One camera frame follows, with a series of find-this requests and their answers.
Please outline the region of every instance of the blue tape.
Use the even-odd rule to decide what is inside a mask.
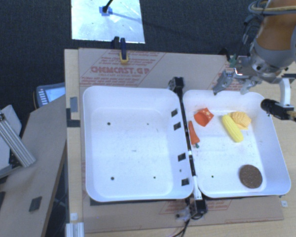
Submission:
[[[100,12],[100,14],[101,14],[102,16],[110,16],[110,15],[113,14],[113,10],[112,10],[111,7],[108,7],[108,10],[107,10],[106,13],[103,12],[103,7],[104,7],[104,6],[99,7],[99,12]]]

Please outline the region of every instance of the empty white tray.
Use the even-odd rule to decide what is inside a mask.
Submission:
[[[264,98],[255,92],[241,95],[222,91],[216,96],[209,90],[190,90],[184,95],[186,119],[192,120],[200,138],[199,148],[192,148],[198,187],[211,198],[283,195],[291,181],[277,139],[272,118],[263,111]],[[202,127],[194,114],[207,107],[213,119]],[[222,124],[222,116],[235,111],[246,112],[252,119],[244,140],[235,143]],[[250,189],[241,184],[239,169],[251,164],[262,174],[262,184]]]
[[[193,190],[180,102],[167,89],[83,94],[86,189],[97,201],[180,199]]]

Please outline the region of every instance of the cardboard sheet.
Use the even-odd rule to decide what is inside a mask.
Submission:
[[[130,61],[122,65],[118,50],[79,50],[79,89],[92,85],[166,88],[173,77],[184,77],[185,88],[211,89],[219,74],[229,69],[220,55],[174,54],[129,51]],[[240,90],[234,82],[229,90]],[[80,116],[83,113],[80,105]],[[175,215],[186,207],[184,200],[98,203],[85,189],[85,156],[83,123],[81,123],[81,171],[83,222],[86,233],[181,227]],[[212,199],[207,201],[208,213],[191,225],[214,225],[241,222],[282,220],[277,196]]]

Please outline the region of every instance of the toy carrot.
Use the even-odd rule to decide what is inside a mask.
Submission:
[[[194,126],[192,121],[188,122],[188,130],[189,130],[189,137],[191,139],[191,144],[195,145],[196,148],[199,148],[198,142],[200,141],[199,138],[197,137],[195,130],[194,130]]]

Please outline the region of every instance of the toy food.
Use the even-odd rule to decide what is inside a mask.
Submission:
[[[228,114],[240,129],[248,129],[251,118],[245,112],[232,112]]]
[[[251,189],[260,187],[262,175],[257,167],[253,165],[243,165],[239,171],[240,182]]]
[[[229,115],[224,115],[222,117],[222,123],[235,142],[243,141],[243,135],[240,131],[240,128],[236,125],[235,121],[233,121],[233,119]]]
[[[194,115],[194,119],[199,125],[206,126],[213,116],[207,108],[203,108]]]
[[[200,142],[200,140],[195,133],[192,121],[188,122],[188,130],[189,130],[189,137],[191,139],[191,144],[199,148],[199,145],[197,143]]]

